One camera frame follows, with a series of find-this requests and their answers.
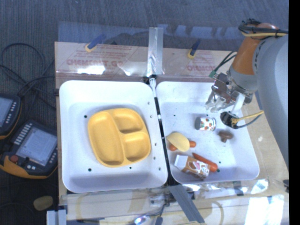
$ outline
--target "blue clip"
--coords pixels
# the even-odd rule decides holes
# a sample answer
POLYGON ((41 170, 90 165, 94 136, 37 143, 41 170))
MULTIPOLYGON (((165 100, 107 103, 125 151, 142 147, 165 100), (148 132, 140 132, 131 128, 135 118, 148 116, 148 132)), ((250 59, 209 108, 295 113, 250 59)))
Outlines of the blue clip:
POLYGON ((190 59, 193 59, 195 56, 196 56, 196 50, 198 48, 200 44, 200 39, 198 39, 192 46, 192 48, 188 51, 188 54, 187 56, 190 58, 190 59))
POLYGON ((99 35, 93 41, 91 41, 89 44, 85 46, 85 50, 90 53, 91 51, 95 50, 97 44, 102 43, 104 39, 105 39, 104 34, 99 35))

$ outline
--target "yellow divided dish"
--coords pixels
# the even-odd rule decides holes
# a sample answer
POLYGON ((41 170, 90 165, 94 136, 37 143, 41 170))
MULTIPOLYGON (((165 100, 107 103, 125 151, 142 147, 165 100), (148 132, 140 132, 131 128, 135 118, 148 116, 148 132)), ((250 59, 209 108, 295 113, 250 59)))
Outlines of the yellow divided dish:
POLYGON ((129 165, 150 154, 148 130, 141 116, 132 109, 97 112, 89 120, 88 131, 93 152, 104 166, 129 165))

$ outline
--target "white tray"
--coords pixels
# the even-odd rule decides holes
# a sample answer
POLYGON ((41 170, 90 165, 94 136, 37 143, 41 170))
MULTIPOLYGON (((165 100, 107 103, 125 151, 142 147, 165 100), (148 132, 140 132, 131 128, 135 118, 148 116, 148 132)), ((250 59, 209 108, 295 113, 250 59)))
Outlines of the white tray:
POLYGON ((220 120, 220 113, 223 111, 211 113, 205 109, 205 102, 211 93, 212 85, 212 83, 198 82, 161 82, 157 85, 165 137, 172 132, 180 132, 189 140, 196 142, 195 148, 190 148, 184 153, 168 149, 172 176, 182 184, 251 180, 259 174, 259 165, 247 127, 233 129, 225 126, 220 120), (195 119, 200 115, 215 118, 216 129, 196 130, 195 119), (233 139, 227 140, 226 143, 223 143, 218 136, 219 130, 223 129, 229 130, 234 135, 233 139), (218 164, 220 172, 210 172, 204 181, 199 182, 199 179, 181 172, 174 166, 177 154, 192 157, 192 152, 218 164))
POLYGON ((62 180, 74 193, 157 188, 168 176, 151 88, 142 82, 68 81, 60 87, 62 180), (88 121, 107 109, 130 108, 148 129, 151 152, 124 167, 100 164, 90 145, 88 121))

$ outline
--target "red button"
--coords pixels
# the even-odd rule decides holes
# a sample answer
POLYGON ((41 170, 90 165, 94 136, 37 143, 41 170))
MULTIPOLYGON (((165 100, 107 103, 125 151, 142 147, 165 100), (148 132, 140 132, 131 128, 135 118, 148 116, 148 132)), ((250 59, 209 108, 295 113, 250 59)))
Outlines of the red button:
POLYGON ((17 155, 12 155, 10 157, 10 161, 12 161, 13 163, 17 163, 19 161, 19 157, 17 155))

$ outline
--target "chocolate milk carton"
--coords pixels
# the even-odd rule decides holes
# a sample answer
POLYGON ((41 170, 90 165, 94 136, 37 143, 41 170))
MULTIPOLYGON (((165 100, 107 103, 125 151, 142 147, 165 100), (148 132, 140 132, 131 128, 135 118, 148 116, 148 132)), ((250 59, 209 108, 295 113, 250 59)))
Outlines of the chocolate milk carton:
POLYGON ((184 173, 205 179, 210 172, 210 165, 203 163, 193 157, 177 155, 174 165, 184 173))

